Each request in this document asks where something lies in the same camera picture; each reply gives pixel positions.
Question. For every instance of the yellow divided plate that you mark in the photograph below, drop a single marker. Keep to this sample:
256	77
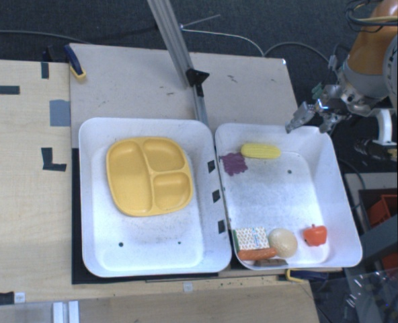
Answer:
131	177

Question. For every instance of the black cylinder on white bracket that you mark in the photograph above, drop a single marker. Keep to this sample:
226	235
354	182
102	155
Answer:
385	126

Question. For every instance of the orange bell pepper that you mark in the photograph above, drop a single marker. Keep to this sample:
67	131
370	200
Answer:
315	235

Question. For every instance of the white and orange carton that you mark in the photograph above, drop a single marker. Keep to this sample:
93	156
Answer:
251	238

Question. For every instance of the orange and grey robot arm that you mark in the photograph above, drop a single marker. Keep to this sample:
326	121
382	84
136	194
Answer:
370	52

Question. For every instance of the white plastic tray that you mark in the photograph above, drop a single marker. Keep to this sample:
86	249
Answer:
152	241
279	200

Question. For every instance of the yellow corn cob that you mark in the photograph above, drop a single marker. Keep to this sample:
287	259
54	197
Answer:
260	151

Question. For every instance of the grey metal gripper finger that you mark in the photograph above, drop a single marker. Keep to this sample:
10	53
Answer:
327	123
300	114

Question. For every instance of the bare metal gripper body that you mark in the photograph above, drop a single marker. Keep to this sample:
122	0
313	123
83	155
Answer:
348	102

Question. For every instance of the beige round bread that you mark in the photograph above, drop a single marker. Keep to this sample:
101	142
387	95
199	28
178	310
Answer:
283	242

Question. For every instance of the purple grapes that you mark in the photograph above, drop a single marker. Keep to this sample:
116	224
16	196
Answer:
233	164

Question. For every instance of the orange carrot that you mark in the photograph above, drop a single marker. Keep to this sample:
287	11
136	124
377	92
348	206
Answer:
257	254

